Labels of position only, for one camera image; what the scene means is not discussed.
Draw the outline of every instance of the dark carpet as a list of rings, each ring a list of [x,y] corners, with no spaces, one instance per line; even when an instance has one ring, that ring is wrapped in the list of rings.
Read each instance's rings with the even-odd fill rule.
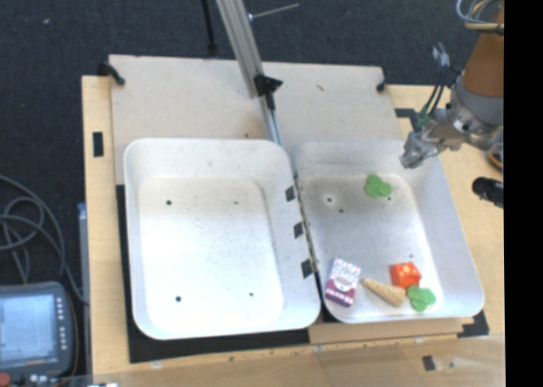
[[[263,60],[377,65],[394,84],[434,84],[427,48],[443,42],[462,68],[477,38],[456,17],[456,0],[244,1],[252,14],[299,3],[255,20]],[[218,56],[231,59],[214,0],[210,7]],[[200,0],[0,0],[0,174],[56,215],[79,283],[81,76],[96,74],[111,53],[204,57],[207,44]],[[12,195],[0,185],[0,208]],[[58,257],[47,244],[37,240],[28,251],[32,282],[56,278]],[[0,252],[0,284],[19,282],[11,254]]]

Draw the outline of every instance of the purple and white box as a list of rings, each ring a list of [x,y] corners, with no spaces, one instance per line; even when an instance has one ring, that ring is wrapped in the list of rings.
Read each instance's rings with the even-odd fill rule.
[[[356,285],[360,278],[360,267],[336,258],[328,275],[324,296],[327,300],[350,307],[355,300]]]

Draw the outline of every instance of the white tray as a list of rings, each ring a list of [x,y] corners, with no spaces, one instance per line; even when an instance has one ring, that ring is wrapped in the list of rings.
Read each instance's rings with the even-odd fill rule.
[[[144,138],[124,156],[132,309],[155,339],[305,328],[321,308],[288,156],[266,140]]]
[[[323,299],[345,323],[420,317],[470,317],[484,301],[478,274],[438,159],[407,170],[403,141],[328,141],[302,144],[295,153],[300,197],[309,222],[322,289],[336,257],[361,267],[361,278],[390,283],[389,266],[412,261],[436,303],[422,313],[408,300],[394,307],[360,282],[345,308]],[[389,198],[364,188],[377,174],[393,186]]]

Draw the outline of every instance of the aluminum rail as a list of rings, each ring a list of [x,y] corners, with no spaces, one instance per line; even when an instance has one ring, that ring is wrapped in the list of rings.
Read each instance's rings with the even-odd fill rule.
[[[255,37],[249,22],[249,15],[244,6],[243,0],[216,0],[222,21],[227,30],[228,39],[232,45],[232,49],[238,60],[242,76],[245,81],[249,96],[251,98],[261,97],[261,93],[255,85],[255,78],[264,75],[260,54],[256,47]],[[283,145],[281,132],[277,125],[274,109],[266,104],[264,98],[262,100],[262,108],[271,139]]]

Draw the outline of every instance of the green plastic vegetable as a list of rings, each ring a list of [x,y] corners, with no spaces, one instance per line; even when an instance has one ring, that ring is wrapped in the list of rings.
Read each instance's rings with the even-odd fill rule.
[[[392,194],[392,185],[383,182],[378,175],[372,174],[367,178],[365,191],[373,199],[377,197],[389,197]]]
[[[428,288],[420,288],[416,284],[407,288],[407,298],[416,311],[425,311],[428,306],[435,304],[435,295]]]

